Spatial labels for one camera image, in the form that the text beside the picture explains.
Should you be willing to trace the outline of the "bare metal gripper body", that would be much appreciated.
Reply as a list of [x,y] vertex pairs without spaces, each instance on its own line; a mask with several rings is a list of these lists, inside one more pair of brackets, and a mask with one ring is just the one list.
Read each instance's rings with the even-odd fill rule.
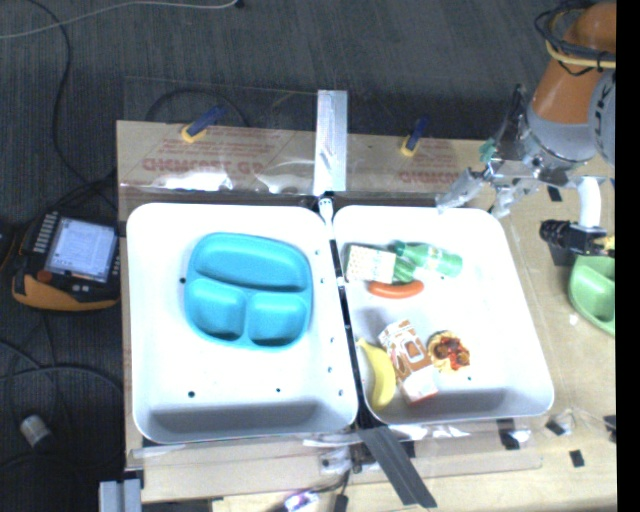
[[499,194],[528,194],[540,184],[564,187],[584,162],[584,126],[541,117],[518,85],[481,161],[484,178]]

